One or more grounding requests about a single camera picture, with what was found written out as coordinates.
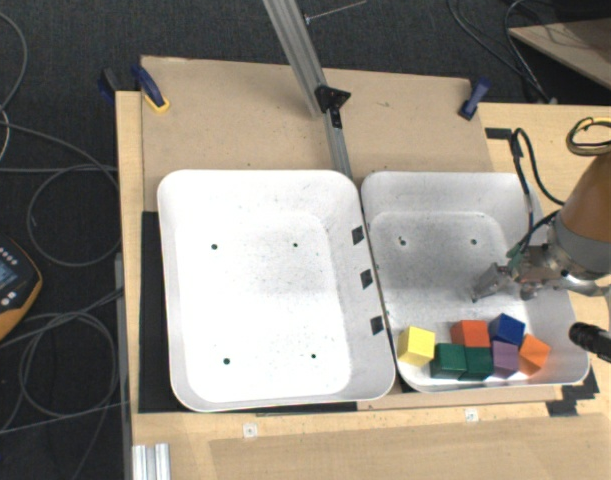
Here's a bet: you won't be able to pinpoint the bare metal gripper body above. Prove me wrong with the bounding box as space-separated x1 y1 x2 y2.
507 244 574 302

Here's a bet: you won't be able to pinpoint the blue cube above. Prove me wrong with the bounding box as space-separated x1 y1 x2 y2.
487 312 527 347

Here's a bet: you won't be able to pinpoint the orange cube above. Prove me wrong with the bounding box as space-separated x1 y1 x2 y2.
516 333 552 377
449 319 492 350

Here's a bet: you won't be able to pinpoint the white plastic tray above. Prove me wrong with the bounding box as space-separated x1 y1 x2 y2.
156 168 398 414
359 170 592 395

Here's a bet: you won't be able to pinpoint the purple cube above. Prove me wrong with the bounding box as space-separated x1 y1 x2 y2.
490 339 521 380

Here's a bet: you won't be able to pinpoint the green cube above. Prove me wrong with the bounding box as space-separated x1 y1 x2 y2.
428 342 469 381
459 346 496 382

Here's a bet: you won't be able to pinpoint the yellow cube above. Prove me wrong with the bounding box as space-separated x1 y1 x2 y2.
396 325 437 368

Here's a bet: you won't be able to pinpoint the brown cardboard board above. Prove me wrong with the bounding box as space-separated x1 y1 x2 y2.
138 55 559 412

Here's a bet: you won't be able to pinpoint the black cylinder on white bracket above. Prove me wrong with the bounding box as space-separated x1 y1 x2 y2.
559 270 611 365

